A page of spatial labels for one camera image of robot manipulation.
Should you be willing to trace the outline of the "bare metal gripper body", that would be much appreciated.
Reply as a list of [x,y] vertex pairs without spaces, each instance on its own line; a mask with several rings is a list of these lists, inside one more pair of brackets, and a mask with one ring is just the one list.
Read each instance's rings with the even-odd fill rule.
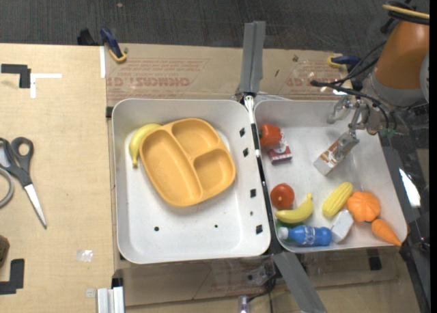
[[358,97],[354,104],[352,130],[364,130],[370,135],[376,135],[389,124],[386,112],[369,99]]

